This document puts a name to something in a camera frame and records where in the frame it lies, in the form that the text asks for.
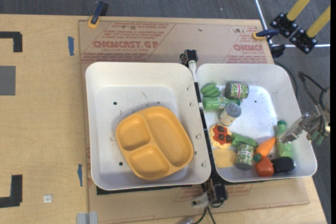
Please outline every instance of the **yellow plastic tray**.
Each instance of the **yellow plastic tray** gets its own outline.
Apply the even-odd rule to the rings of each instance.
[[[133,113],[118,124],[115,134],[132,171],[144,180],[171,175],[193,158],[193,145],[184,127],[163,106]]]

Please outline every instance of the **orange carrot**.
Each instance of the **orange carrot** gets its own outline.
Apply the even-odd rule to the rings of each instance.
[[[266,141],[263,141],[257,148],[256,148],[256,154],[260,153],[262,157],[266,157],[268,153],[271,151],[275,144],[276,138],[275,136],[269,138]]]

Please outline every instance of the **toy tomato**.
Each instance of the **toy tomato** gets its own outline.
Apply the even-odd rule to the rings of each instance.
[[[259,176],[272,176],[274,174],[273,163],[268,157],[261,157],[255,168]]]

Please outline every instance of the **green bottle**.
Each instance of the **green bottle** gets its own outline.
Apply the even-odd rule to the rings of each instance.
[[[277,138],[276,145],[277,145],[279,157],[290,157],[293,159],[291,142],[283,143],[279,140],[279,136],[282,133],[284,133],[284,131],[287,129],[286,122],[278,121],[277,125],[278,125],[278,132],[276,134],[276,138]]]
[[[229,99],[227,97],[205,97],[202,99],[205,111],[223,110],[229,103],[240,105],[240,99]]]

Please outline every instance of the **wooden table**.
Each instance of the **wooden table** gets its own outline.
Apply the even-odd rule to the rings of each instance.
[[[82,174],[87,174],[78,21],[88,19],[0,15],[0,31],[23,35],[23,52],[13,52],[12,39],[0,39],[0,66],[16,67],[15,95],[0,95],[0,197],[10,196],[12,175],[23,177],[23,200],[20,206],[0,208],[0,223],[76,223],[77,213],[89,212],[88,179],[83,176],[81,186],[77,173],[81,164]],[[73,56],[68,37],[74,41]],[[303,182],[309,204],[217,213],[214,219],[217,223],[326,223],[312,178]],[[52,202],[44,202],[48,194]],[[202,223],[212,221],[207,215]]]

